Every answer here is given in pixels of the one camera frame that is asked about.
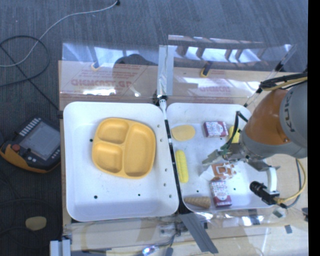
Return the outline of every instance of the white cable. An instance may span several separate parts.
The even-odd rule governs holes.
[[[56,23],[54,23],[51,27],[49,27],[44,33],[42,36],[39,37],[39,41],[49,32],[49,30],[51,30],[55,25],[57,25],[58,23],[62,22],[63,20],[65,20],[66,18],[69,18],[71,16],[75,16],[75,15],[81,15],[81,14],[93,14],[93,13],[98,13],[98,12],[102,12],[102,11],[105,11],[105,10],[108,10],[112,7],[114,7],[116,4],[118,3],[118,0],[116,0],[112,5],[106,7],[106,8],[103,8],[103,9],[99,9],[99,10],[91,10],[91,11],[84,11],[84,12],[76,12],[76,13],[72,13],[72,14],[69,14],[61,19],[59,19]],[[34,48],[37,46],[38,42],[39,41],[36,41],[36,43],[33,45],[33,47],[31,48],[31,50],[29,51],[29,53],[22,59],[20,60],[19,62],[15,63],[15,64],[11,64],[11,65],[0,65],[0,68],[10,68],[10,67],[14,67],[16,65],[19,65],[21,64],[22,62],[24,62],[31,54],[31,52],[34,50]]]

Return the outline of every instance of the metal bracket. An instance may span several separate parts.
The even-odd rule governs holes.
[[[157,76],[157,95],[173,94],[174,47],[159,46],[159,64]]]
[[[209,166],[223,159],[222,151],[216,149],[211,154],[208,155],[207,159],[202,161],[203,166]]]
[[[50,256],[71,256],[70,240],[50,241]]]

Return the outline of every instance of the cable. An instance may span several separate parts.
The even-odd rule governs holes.
[[[295,159],[295,163],[296,163],[296,168],[297,168],[297,171],[298,171],[299,190],[300,190],[301,187],[302,187],[302,182],[301,182],[301,172],[300,172],[299,163],[298,163],[297,159]],[[301,194],[299,194],[291,204],[285,205],[284,203],[280,203],[280,206],[282,208],[289,209],[289,208],[291,208],[292,206],[294,206],[298,202],[300,196],[301,196]]]
[[[245,116],[240,112],[240,111],[236,111],[235,112],[235,120],[234,120],[234,125],[233,125],[233,131],[232,131],[232,135],[230,137],[230,139],[222,146],[220,147],[221,150],[223,150],[223,154],[227,153],[227,150],[230,148],[230,145],[238,131],[238,125],[239,125],[239,117],[241,117],[241,119],[243,119],[246,123],[248,122],[248,120],[245,118]]]
[[[33,36],[29,36],[29,35],[17,35],[17,36],[12,36],[12,37],[9,37],[7,38],[6,40],[0,42],[0,48],[4,51],[4,53],[10,58],[10,60],[13,62],[13,63],[16,63],[15,60],[10,56],[10,54],[1,46],[1,44],[3,44],[4,42],[6,41],[9,41],[9,40],[12,40],[12,39],[15,39],[15,38],[21,38],[21,37],[26,37],[26,38],[31,38],[31,39],[34,39],[36,40],[37,42],[40,42],[42,44],[42,46],[44,47],[45,49],[45,53],[47,55],[47,61],[45,63],[45,66],[44,68],[37,74],[33,75],[33,76],[27,76],[23,70],[17,65],[16,68],[20,71],[20,73],[25,77],[24,79],[20,79],[20,80],[16,80],[16,81],[13,81],[13,82],[9,82],[9,83],[5,83],[5,84],[0,84],[0,87],[3,87],[3,86],[9,86],[9,85],[12,85],[12,84],[16,84],[16,83],[21,83],[21,82],[24,82],[24,81],[29,81],[34,87],[35,89],[47,100],[49,101],[49,103],[54,106],[54,108],[56,110],[59,110],[59,107],[56,106],[52,100],[50,98],[48,98],[40,89],[39,87],[34,83],[32,82],[32,78],[35,78],[39,75],[41,75],[49,66],[49,63],[50,63],[50,54],[49,54],[49,50],[48,48],[45,46],[45,44],[43,42],[41,42],[39,39],[33,37]]]
[[[72,13],[72,14],[69,14],[61,19],[59,19],[57,22],[55,22],[52,26],[50,26],[43,34],[42,36],[39,37],[39,39],[37,40],[37,42],[33,45],[33,47],[31,48],[31,50],[29,51],[29,53],[22,59],[20,60],[19,62],[17,63],[14,63],[14,64],[11,64],[11,65],[0,65],[0,68],[9,68],[9,67],[15,67],[16,65],[19,65],[21,63],[23,63],[29,56],[30,54],[32,53],[32,51],[34,50],[34,48],[37,46],[38,42],[54,27],[56,26],[57,24],[59,24],[60,22],[62,22],[63,20],[71,17],[71,16],[76,16],[76,15],[83,15],[83,14],[93,14],[93,13],[98,13],[98,12],[102,12],[102,11],[105,11],[105,10],[108,10],[112,7],[114,7],[115,5],[119,5],[119,0],[116,0],[112,5],[108,6],[108,7],[105,7],[103,9],[98,9],[98,10],[92,10],[92,11],[84,11],[84,12],[76,12],[76,13]]]
[[[303,167],[302,163],[300,162],[299,159],[296,159],[296,162],[300,165],[301,169],[302,169],[302,172],[303,172],[303,185],[302,187],[299,189],[299,191],[297,193],[295,193],[294,195],[292,196],[289,196],[287,198],[281,198],[281,197],[275,197],[274,198],[274,201],[277,203],[277,204],[284,204],[285,202],[289,201],[289,200],[292,200],[296,197],[298,197],[302,192],[303,190],[306,188],[306,185],[307,185],[307,174],[306,174],[306,170],[305,168]]]
[[[264,91],[273,91],[273,90],[279,89],[279,88],[287,86],[287,85],[292,85],[292,84],[295,84],[295,83],[298,83],[298,82],[304,82],[304,81],[307,81],[307,80],[308,80],[308,77],[302,77],[302,78],[293,79],[291,81],[283,82],[283,83],[275,85],[273,87],[269,87],[269,88],[262,87],[262,89]]]
[[[281,77],[271,78],[268,80],[265,80],[260,83],[259,88],[261,88],[264,91],[272,91],[278,88],[281,88],[286,85],[292,85],[294,83],[298,82],[304,82],[308,80],[308,73],[298,73],[298,74],[290,74],[290,75],[284,75]]]
[[[152,253],[155,252],[154,251],[149,251],[149,249],[151,248],[156,248],[156,250],[160,249],[160,248],[171,248],[173,246],[174,240],[175,240],[175,236],[177,236],[178,233],[176,232],[173,236],[171,236],[170,240],[164,243],[155,243],[152,245],[149,245],[147,247],[145,247],[142,251],[141,250],[137,250],[137,251],[131,251],[131,252],[113,252],[113,251],[105,251],[104,253],[107,253],[106,255],[134,255],[134,256],[147,256],[147,255],[151,255]],[[84,253],[91,253],[93,252],[92,250],[90,251],[82,251]]]
[[[302,81],[302,82],[299,82],[299,83],[295,83],[295,84],[292,84],[292,85],[290,85],[290,86],[287,86],[287,87],[281,88],[281,89],[282,89],[282,90],[287,90],[287,89],[289,89],[289,88],[291,88],[291,87],[302,85],[302,84],[304,84],[305,82],[306,82],[306,81]]]
[[[22,203],[23,206],[24,206],[23,207],[24,213],[26,215],[27,211],[25,209],[25,206],[27,205],[28,202],[29,203],[33,203],[33,204],[40,204],[40,205],[44,205],[48,209],[50,209],[51,212],[55,215],[55,217],[58,220],[58,222],[59,223],[61,222],[60,215],[59,215],[58,211],[52,205],[50,205],[49,203],[47,203],[46,201],[41,200],[41,199],[21,198],[18,195],[18,193],[15,191],[15,189],[13,188],[13,186],[11,185],[11,183],[9,182],[9,180],[5,176],[5,174],[2,173],[2,172],[1,172],[1,174],[2,174],[2,178],[0,178],[0,181],[9,187],[10,192],[11,192],[11,194],[12,194],[14,199],[0,202],[0,207],[4,207],[4,206],[10,205],[10,204]],[[37,235],[37,233],[35,231],[31,230],[30,228],[27,228],[25,226],[13,226],[13,223],[11,223],[9,226],[10,227],[8,227],[8,228],[0,230],[0,236],[8,234],[10,236],[11,240],[14,241],[17,245],[19,245],[21,247],[24,247],[24,248],[27,248],[27,249],[38,250],[38,249],[43,249],[43,248],[49,246],[49,243],[45,243],[45,244],[42,243],[41,244],[40,243],[41,238]],[[28,231],[29,233],[32,233],[32,235],[37,239],[36,241],[37,241],[38,246],[28,246],[26,244],[23,244],[23,243],[19,242],[16,238],[14,238],[10,234],[11,231],[15,231],[15,230],[25,230],[25,231]],[[59,225],[59,228],[57,229],[57,232],[52,235],[52,239],[53,240],[58,240],[60,238],[60,236],[61,236],[61,233],[62,233],[62,225]]]

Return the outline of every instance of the black cable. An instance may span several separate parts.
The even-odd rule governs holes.
[[[10,58],[10,60],[15,64],[15,60],[10,56],[10,54],[6,51],[6,49],[4,49],[2,47],[2,45],[7,42],[7,41],[10,41],[10,40],[13,40],[13,39],[17,39],[17,38],[30,38],[30,39],[33,39],[35,41],[37,41],[38,43],[40,43],[44,50],[45,50],[45,53],[46,53],[46,63],[44,64],[44,68],[39,71],[38,73],[36,73],[35,75],[32,75],[32,76],[27,76],[23,70],[19,67],[19,65],[15,65],[15,67],[17,67],[17,69],[21,72],[21,74],[25,77],[24,79],[20,79],[20,80],[16,80],[16,81],[12,81],[12,82],[9,82],[9,83],[5,83],[5,84],[0,84],[0,87],[4,87],[4,86],[9,86],[9,85],[13,85],[13,84],[17,84],[17,83],[22,83],[22,82],[25,82],[25,81],[29,81],[34,87],[35,89],[47,100],[49,101],[49,103],[56,109],[56,110],[59,110],[59,107],[56,106],[51,99],[49,99],[40,89],[39,87],[34,83],[32,82],[31,79],[33,78],[36,78],[38,77],[39,75],[41,75],[43,72],[45,72],[45,70],[48,68],[49,64],[50,64],[50,54],[49,54],[49,50],[48,48],[45,46],[45,44],[39,40],[38,38],[36,37],[33,37],[33,36],[30,36],[30,35],[15,35],[15,36],[12,36],[12,37],[9,37],[3,41],[0,42],[0,48],[3,50],[3,52]]]
[[[262,81],[259,85],[260,88],[272,88],[274,86],[276,86],[276,83],[279,82],[288,82],[290,80],[295,80],[295,79],[299,79],[299,78],[305,78],[308,76],[307,72],[304,73],[298,73],[298,74],[289,74],[289,75],[284,75],[281,77],[275,77],[275,78],[271,78],[265,81]]]
[[[232,140],[234,139],[234,137],[238,131],[239,117],[241,117],[241,119],[243,119],[245,122],[248,122],[248,120],[245,118],[245,116],[240,111],[235,112],[235,120],[234,120],[232,135],[229,138],[229,140],[220,148],[221,150],[226,151],[228,148],[230,148]]]
[[[58,211],[52,205],[50,205],[49,203],[47,203],[46,201],[41,200],[41,199],[21,198],[19,196],[19,194],[16,192],[16,190],[13,188],[11,183],[8,181],[8,179],[4,175],[4,173],[1,172],[1,174],[2,174],[3,178],[1,178],[0,181],[9,187],[10,192],[13,195],[14,199],[0,202],[0,207],[5,207],[6,205],[10,205],[10,204],[15,204],[15,207],[17,207],[16,203],[22,203],[23,206],[24,206],[23,208],[24,208],[24,211],[25,211],[25,215],[27,215],[26,209],[25,209],[25,206],[27,205],[27,203],[40,204],[40,205],[44,205],[48,209],[50,209],[51,212],[55,215],[56,219],[58,220],[58,223],[61,222],[61,218],[60,218],[60,215],[59,215]],[[14,231],[14,230],[26,230],[29,233],[32,233],[32,235],[37,239],[38,244],[40,244],[39,242],[41,241],[41,239],[40,239],[40,237],[37,235],[37,233],[35,231],[33,231],[33,230],[31,230],[31,229],[29,229],[29,228],[27,228],[25,226],[13,226],[13,223],[10,224],[10,227],[8,227],[8,228],[6,228],[4,230],[0,230],[0,236],[8,234],[10,236],[11,240],[14,241],[17,245],[19,245],[21,247],[24,247],[24,248],[27,248],[27,249],[34,249],[34,250],[43,249],[43,248],[49,246],[49,244],[50,244],[50,242],[49,242],[49,243],[45,243],[45,244],[40,244],[39,246],[28,246],[26,244],[23,244],[23,243],[19,242],[16,238],[14,238],[10,234],[10,232]],[[61,234],[62,234],[62,225],[59,225],[59,228],[57,229],[56,233],[54,233],[52,235],[52,240],[59,240]]]
[[[175,233],[175,234],[171,237],[171,239],[170,239],[171,242],[170,242],[170,244],[169,244],[169,247],[171,247],[171,246],[173,245],[176,235],[177,235],[177,233]]]

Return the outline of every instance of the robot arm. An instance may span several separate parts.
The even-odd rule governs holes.
[[[230,140],[211,153],[202,164],[215,163],[219,159],[230,162],[245,161],[257,171],[274,171],[264,162],[265,158],[275,154],[285,154],[296,159],[308,156],[308,74],[283,76],[266,80],[260,88],[270,91],[258,104],[242,130],[238,130],[236,113],[234,131]],[[239,132],[238,141],[233,136]],[[275,204],[273,200],[279,193],[274,185],[265,186],[257,181],[250,189],[267,204]]]

